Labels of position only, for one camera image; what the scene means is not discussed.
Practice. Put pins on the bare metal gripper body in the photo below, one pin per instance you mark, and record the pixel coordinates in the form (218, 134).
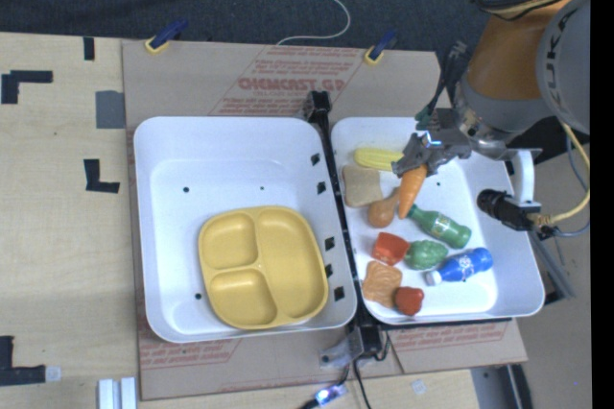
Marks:
(455, 136)

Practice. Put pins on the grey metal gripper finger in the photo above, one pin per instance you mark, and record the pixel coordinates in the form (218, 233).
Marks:
(441, 160)
(407, 160)

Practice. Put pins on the orange carrot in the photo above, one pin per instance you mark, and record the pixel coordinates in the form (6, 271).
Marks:
(412, 188)

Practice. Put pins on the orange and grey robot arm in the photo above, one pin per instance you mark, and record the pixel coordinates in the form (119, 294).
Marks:
(508, 56)

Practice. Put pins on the yellow corn cob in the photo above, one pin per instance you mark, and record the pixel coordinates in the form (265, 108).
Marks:
(376, 157)

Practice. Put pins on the tan bread slice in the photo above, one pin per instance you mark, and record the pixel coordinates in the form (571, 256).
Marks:
(361, 186)

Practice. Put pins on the brown chicken drumstick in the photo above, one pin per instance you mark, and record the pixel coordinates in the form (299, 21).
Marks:
(381, 212)

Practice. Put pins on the green bottle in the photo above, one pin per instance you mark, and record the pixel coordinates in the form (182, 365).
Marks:
(439, 224)

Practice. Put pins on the thin black rod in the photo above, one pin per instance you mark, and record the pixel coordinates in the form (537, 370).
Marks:
(341, 205)

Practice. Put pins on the red pepper piece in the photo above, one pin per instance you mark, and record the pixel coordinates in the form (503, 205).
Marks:
(389, 248)

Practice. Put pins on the green broccoli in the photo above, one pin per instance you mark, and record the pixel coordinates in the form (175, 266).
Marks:
(424, 254)

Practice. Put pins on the blue bottle with white cap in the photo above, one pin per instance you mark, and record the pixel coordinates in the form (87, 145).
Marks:
(463, 267)

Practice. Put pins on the white plastic tray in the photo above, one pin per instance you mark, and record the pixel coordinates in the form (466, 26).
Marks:
(168, 263)
(499, 263)

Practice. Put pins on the orange waffle biscuit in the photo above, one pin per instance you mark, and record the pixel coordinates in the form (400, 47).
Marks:
(381, 283)

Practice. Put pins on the red tomato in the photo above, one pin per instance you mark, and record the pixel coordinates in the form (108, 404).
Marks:
(409, 300)

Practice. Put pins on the yellow divided plate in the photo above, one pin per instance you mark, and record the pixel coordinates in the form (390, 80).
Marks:
(288, 253)

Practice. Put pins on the brown cardboard board red print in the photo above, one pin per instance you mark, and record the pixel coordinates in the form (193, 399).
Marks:
(201, 76)

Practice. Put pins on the black cylinder on white bracket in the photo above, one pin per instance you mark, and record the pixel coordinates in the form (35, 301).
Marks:
(508, 208)

